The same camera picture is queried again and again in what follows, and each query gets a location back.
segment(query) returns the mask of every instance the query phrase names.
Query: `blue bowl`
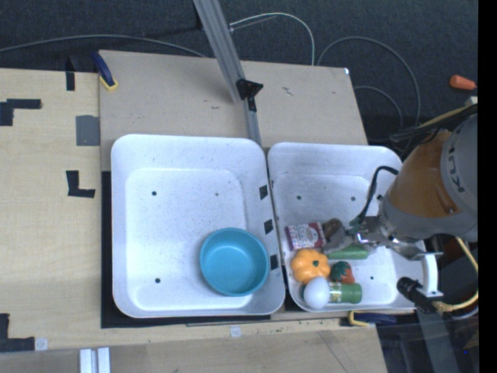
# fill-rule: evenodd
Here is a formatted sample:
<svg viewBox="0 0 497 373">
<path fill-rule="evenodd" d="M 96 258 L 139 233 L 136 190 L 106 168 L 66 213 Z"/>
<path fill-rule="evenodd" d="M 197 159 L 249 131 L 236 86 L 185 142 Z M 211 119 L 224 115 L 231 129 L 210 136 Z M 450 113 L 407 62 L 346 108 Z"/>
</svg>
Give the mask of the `blue bowl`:
<svg viewBox="0 0 497 373">
<path fill-rule="evenodd" d="M 215 291 L 240 297 L 259 290 L 266 282 L 269 257 L 264 245 L 251 233 L 223 228 L 203 242 L 200 269 Z"/>
</svg>

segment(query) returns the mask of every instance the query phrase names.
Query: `wooden table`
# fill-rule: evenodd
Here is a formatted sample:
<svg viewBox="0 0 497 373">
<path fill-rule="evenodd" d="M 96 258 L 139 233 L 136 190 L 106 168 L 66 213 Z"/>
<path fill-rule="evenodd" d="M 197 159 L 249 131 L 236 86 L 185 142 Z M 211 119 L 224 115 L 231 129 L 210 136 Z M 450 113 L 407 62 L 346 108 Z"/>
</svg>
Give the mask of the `wooden table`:
<svg viewBox="0 0 497 373">
<path fill-rule="evenodd" d="M 112 51 L 103 52 L 103 56 L 113 63 L 125 63 L 137 57 Z M 168 127 L 164 132 L 244 136 L 238 132 L 243 128 L 239 122 L 243 120 L 242 112 L 233 115 L 226 94 L 218 92 L 224 80 L 215 60 L 144 54 L 139 58 L 168 64 L 167 78 L 175 78 L 175 73 L 182 71 L 192 82 L 192 85 L 188 82 L 178 85 L 181 99 L 170 92 L 168 102 L 161 104 L 173 110 L 179 104 L 183 107 L 182 116 L 178 112 L 174 115 L 174 126 L 178 130 Z M 352 86 L 343 69 L 256 62 L 244 62 L 244 66 L 250 79 L 265 84 L 266 92 L 257 97 L 263 146 L 268 148 L 278 141 L 367 143 Z M 203 84 L 199 79 L 206 71 L 210 74 L 208 86 L 199 87 Z M 135 71 L 138 79 L 142 79 L 140 74 Z M 162 132 L 161 128 L 138 124 L 137 116 L 135 127 L 111 125 L 112 99 L 115 102 L 118 92 L 133 93 L 143 84 L 137 81 L 135 85 L 127 85 L 125 75 L 118 80 L 122 92 L 103 97 L 107 91 L 99 86 L 97 74 L 75 73 L 75 90 L 68 91 L 63 72 L 0 70 L 0 102 L 40 99 L 43 104 L 40 110 L 14 109 L 13 125 L 0 126 L 0 313 L 10 314 L 9 338 L 46 339 L 50 350 L 133 346 L 134 351 L 128 347 L 127 352 L 138 353 L 145 352 L 143 347 L 151 347 L 152 343 L 185 341 L 191 347 L 201 348 L 203 346 L 195 345 L 200 344 L 195 341 L 223 339 L 229 342 L 232 325 L 228 323 L 140 329 L 100 327 L 101 172 L 106 169 L 109 146 L 113 139 L 127 132 L 148 132 L 148 129 L 153 133 Z M 160 91 L 148 93 L 148 98 L 158 98 Z M 198 104 L 189 105 L 186 96 Z M 125 106 L 123 111 L 129 113 L 130 106 L 133 104 Z M 211 117 L 210 126 L 195 120 L 198 109 Z M 308 115 L 311 113 L 307 124 L 312 126 L 312 131 L 303 125 L 306 117 L 303 109 Z M 313 116 L 319 112 L 324 116 Z M 232 117 L 219 120 L 223 114 Z M 76 117 L 86 115 L 100 117 L 102 121 L 102 148 L 77 145 Z M 96 190 L 95 196 L 69 197 L 68 170 L 79 171 L 79 187 Z M 346 330 L 332 314 L 290 313 L 284 309 L 272 315 L 268 322 L 237 325 L 242 338 L 262 336 L 264 341 L 273 344 L 275 352 L 284 352 L 279 348 L 287 346 L 304 347 L 309 340 L 329 350 L 326 339 Z M 350 336 L 344 338 L 350 339 L 356 336 L 353 333 L 360 333 L 356 344 L 364 345 L 363 355 L 377 362 L 374 371 L 385 371 L 376 331 L 362 328 L 346 331 Z M 240 342 L 240 347 L 233 347 L 233 352 L 243 353 L 246 347 L 253 347 L 251 340 L 245 341 L 248 343 Z M 215 348 L 215 344 L 219 343 L 207 342 L 206 347 Z M 353 359 L 359 354 L 347 355 Z"/>
</svg>

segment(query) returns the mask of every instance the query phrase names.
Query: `green cylinder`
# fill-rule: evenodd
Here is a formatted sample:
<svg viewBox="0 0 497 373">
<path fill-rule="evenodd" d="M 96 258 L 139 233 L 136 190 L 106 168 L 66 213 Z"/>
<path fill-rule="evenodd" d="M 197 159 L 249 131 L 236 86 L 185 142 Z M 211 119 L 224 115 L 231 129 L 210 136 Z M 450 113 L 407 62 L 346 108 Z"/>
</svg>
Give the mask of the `green cylinder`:
<svg viewBox="0 0 497 373">
<path fill-rule="evenodd" d="M 329 302 L 350 302 L 359 304 L 363 297 L 363 289 L 358 283 L 345 284 L 332 282 L 329 284 Z"/>
</svg>

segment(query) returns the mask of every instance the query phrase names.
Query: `dark background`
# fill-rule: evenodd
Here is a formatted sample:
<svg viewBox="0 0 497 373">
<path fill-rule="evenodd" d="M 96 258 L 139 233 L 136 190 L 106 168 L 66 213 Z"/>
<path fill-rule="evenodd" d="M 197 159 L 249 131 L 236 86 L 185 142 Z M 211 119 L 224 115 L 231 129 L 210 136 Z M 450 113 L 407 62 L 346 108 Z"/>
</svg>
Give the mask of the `dark background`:
<svg viewBox="0 0 497 373">
<path fill-rule="evenodd" d="M 265 12 L 297 16 L 315 38 L 315 60 L 343 37 L 367 37 L 397 52 L 419 85 L 387 48 L 347 40 L 329 49 L 322 65 L 347 67 L 353 85 L 378 88 L 398 105 L 404 125 L 463 106 L 473 92 L 449 87 L 463 75 L 478 83 L 478 0 L 220 0 L 226 20 Z M 191 0 L 0 0 L 0 50 L 18 44 L 85 34 L 123 34 L 168 41 L 212 57 L 206 35 L 195 29 Z M 236 30 L 233 39 L 242 60 L 311 63 L 306 29 L 278 17 Z M 170 47 L 126 40 L 80 40 L 1 52 L 0 67 L 63 71 L 69 56 L 79 71 L 94 71 L 92 51 L 112 49 L 185 54 Z M 357 89 L 367 135 L 386 138 L 400 117 L 386 96 Z"/>
</svg>

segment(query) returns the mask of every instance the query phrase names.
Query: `white tray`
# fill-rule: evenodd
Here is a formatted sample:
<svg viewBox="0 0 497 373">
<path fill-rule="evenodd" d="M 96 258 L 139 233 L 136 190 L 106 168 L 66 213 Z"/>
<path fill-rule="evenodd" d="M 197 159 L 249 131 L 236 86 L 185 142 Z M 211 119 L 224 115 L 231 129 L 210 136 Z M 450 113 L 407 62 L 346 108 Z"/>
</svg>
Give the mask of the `white tray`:
<svg viewBox="0 0 497 373">
<path fill-rule="evenodd" d="M 113 297 L 123 313 L 266 315 L 283 304 L 266 158 L 255 142 L 131 134 L 114 143 L 111 168 Z M 253 295 L 219 295 L 201 275 L 202 242 L 225 227 L 251 232 L 273 257 Z"/>
<path fill-rule="evenodd" d="M 375 169 L 378 166 L 399 169 L 401 161 L 393 151 L 383 147 L 285 142 L 269 150 L 268 166 L 289 292 L 302 309 L 314 312 L 301 297 L 301 284 L 293 278 L 290 262 L 295 252 L 290 251 L 285 227 L 325 222 L 330 218 L 338 218 L 347 225 L 363 209 Z M 381 172 L 377 194 L 384 194 L 393 179 L 390 173 Z M 374 215 L 377 209 L 374 198 L 367 214 Z M 398 292 L 396 284 L 403 276 L 422 282 L 419 261 L 407 261 L 381 247 L 365 260 L 348 262 L 356 283 L 363 289 L 361 303 L 328 304 L 320 311 L 413 308 Z"/>
</svg>

